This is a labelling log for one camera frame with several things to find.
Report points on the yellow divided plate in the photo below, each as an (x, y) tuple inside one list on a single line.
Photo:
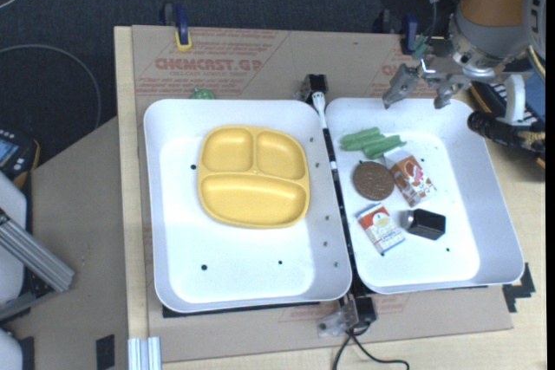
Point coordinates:
[(253, 175)]

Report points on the green bean pods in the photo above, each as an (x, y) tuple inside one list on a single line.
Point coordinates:
[(373, 141)]

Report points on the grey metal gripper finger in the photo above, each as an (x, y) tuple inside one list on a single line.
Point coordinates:
[(396, 87), (444, 94)]

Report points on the black bottle with silver cap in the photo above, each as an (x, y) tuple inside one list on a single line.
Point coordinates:
[(427, 224)]

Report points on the thin black and white rod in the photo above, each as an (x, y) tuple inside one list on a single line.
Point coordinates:
[(333, 169)]

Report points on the white plastic tray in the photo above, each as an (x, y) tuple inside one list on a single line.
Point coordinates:
[(182, 264), (468, 195)]

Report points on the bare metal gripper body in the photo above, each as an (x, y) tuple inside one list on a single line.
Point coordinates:
[(451, 67)]

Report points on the black cylinder on white bracket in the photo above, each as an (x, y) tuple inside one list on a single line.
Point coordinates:
[(505, 121)]

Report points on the brown cardboard board red print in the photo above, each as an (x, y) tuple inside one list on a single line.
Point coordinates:
[(260, 60)]

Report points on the red and white packet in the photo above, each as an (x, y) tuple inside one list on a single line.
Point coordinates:
[(380, 228)]

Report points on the orange and white carton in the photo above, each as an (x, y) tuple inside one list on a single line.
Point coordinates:
[(412, 179)]

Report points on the brown round biscuit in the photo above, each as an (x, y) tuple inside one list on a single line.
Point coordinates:
[(373, 180)]

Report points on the green round toy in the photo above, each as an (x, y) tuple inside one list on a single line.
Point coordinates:
[(203, 93)]

